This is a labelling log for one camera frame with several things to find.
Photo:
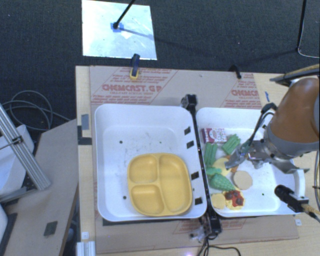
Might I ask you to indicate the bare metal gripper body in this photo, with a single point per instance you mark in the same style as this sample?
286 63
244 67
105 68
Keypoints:
262 156

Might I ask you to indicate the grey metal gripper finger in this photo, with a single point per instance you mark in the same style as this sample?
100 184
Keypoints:
235 161

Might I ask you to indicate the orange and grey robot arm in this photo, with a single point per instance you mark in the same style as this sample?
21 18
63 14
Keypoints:
295 115

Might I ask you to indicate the yellow round toy slice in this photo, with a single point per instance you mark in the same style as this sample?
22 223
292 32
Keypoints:
220 165

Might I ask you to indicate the green bean bundle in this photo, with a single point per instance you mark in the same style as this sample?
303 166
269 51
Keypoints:
231 143
210 153

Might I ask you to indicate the tan round biscuit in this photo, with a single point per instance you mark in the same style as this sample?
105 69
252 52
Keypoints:
242 180

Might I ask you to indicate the green leafy toy piece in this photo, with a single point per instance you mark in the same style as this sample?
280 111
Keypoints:
213 171

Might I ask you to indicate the green cone toy vegetable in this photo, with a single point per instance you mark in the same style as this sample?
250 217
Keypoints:
221 182

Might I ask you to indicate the red and white carton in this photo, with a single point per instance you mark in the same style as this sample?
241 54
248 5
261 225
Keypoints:
213 135

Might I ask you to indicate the white plastic tray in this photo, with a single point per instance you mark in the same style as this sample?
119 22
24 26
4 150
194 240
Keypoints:
140 130
265 190

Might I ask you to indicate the thin black rod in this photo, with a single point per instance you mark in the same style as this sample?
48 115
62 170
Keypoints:
200 150

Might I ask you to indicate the yellow and red pizza slice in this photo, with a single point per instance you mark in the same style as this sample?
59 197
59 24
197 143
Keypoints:
235 198

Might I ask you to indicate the small tan round bread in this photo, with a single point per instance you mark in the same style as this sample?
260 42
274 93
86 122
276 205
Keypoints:
218 200

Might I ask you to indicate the yellow divided plate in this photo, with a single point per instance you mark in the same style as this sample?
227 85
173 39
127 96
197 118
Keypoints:
160 185

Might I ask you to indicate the brown cardboard board red print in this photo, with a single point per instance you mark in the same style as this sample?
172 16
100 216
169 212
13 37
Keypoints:
205 85

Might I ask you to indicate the black cylinder on white bracket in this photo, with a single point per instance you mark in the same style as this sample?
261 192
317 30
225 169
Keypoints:
290 197

